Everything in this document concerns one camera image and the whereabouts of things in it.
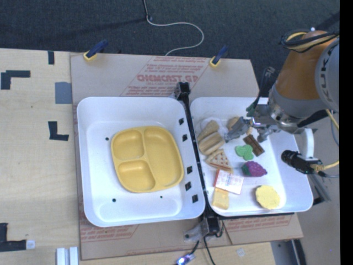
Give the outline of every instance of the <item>yellow divided plate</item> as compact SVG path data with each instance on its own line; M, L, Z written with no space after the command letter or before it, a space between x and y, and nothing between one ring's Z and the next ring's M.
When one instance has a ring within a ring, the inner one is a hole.
M172 134L160 126L117 132L111 141L115 172L135 193L155 192L180 183L184 167Z

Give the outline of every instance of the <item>metal bracket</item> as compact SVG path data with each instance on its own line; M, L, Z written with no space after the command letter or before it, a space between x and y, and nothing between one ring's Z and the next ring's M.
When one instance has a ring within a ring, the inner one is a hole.
M191 89L188 82L178 82L174 88L174 98L176 100L183 100L182 96L189 96L190 93Z
M56 265L78 265L78 248L57 248L55 253Z
M210 229L208 227L207 219L203 219L196 225L196 227L191 230L184 231L184 241L196 242L209 233Z
M319 179L317 178L317 176L315 176L315 175L308 176L308 178L313 183L313 187L314 187L314 189L316 190L316 192L319 195L318 198L315 198L314 205L318 204L320 202L329 202L329 201L331 201L330 195L328 194L327 190L322 186L322 184L319 181Z

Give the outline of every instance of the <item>toy bread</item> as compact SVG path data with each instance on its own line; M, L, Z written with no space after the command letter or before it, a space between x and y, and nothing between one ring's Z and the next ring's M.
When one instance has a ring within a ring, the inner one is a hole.
M206 163L216 169L222 169L228 172L233 172L233 168L223 149L218 149L212 154L210 154L206 159Z
M217 124L215 120L209 121L205 126L205 128L197 136L197 141L201 141L202 139L209 136L210 134L213 134L215 131L218 131L219 128L220 126Z
M227 123L227 128L229 131L232 130L232 126L239 120L239 117L233 117L232 119L229 119Z
M199 149L202 154L209 155L225 143L226 142L223 137L218 133L218 131L215 131L199 141Z

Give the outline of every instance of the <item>black cable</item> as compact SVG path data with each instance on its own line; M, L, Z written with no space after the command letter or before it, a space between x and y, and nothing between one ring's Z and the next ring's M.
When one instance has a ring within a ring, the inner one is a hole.
M293 50L297 53L304 53L312 47L325 43L331 39L338 38L339 31L332 31L330 33L324 33L316 36L311 36L305 39L293 40L296 37L309 33L310 30L293 30L289 31L282 36L280 44L287 49Z
M333 140L336 142L337 146L340 147L340 143L339 143L339 141L336 137L336 134L335 134L335 126L334 126L333 121L331 121L331 133L332 133Z
M200 240L197 241L194 248L192 249L192 251L189 254L193 254L196 251L197 247L199 246L199 243L200 243Z
M324 178L339 178L340 177L339 174L326 174L323 171L319 171L318 175L321 176L321 177L324 177Z
M224 222L222 221L222 227L221 227L221 230L220 230L220 234L215 234L216 238L220 238L222 235L223 235L223 232L224 232Z
M207 242L206 242L206 236L204 236L204 243L205 243L205 247L206 247L206 249L207 249L208 256L210 257L210 260L211 260L212 264L213 264L213 265L216 265L215 262L214 262L213 259L212 259L210 250L208 249Z
M252 104L247 107L246 111L248 117L252 117L255 111L256 106L259 103L260 97L264 93L264 88L267 86L267 83L269 82L270 77L276 72L276 70L272 67L267 67L266 69L263 70L263 74L261 75L260 79L260 87L259 87L259 93L256 99L252 102Z

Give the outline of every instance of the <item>clamp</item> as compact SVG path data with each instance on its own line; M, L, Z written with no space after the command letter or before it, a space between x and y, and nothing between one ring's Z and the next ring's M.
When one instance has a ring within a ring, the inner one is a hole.
M97 57L97 53L102 52L104 48L108 46L108 41L106 39L98 42L89 51L83 54L83 58L86 61L91 61Z
M222 49L218 52L218 54L216 56L214 56L211 60L210 60L210 66L215 68L220 64L220 60L222 57L224 57L224 55L228 52L228 46L225 45L222 47Z

